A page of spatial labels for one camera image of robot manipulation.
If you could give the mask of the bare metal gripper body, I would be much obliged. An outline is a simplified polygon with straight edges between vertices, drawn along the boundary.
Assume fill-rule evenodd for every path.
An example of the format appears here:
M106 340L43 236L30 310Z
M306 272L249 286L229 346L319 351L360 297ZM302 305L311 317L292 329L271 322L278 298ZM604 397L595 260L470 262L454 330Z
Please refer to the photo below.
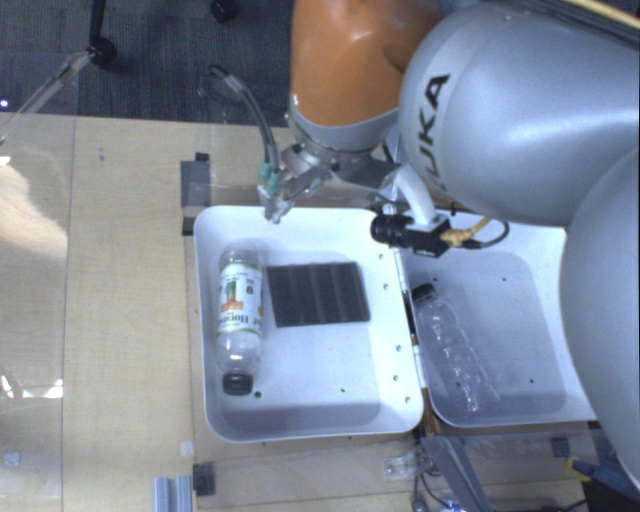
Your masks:
M281 153L284 198L309 197L321 186L334 181L353 181L371 161L366 152L339 152L295 143Z

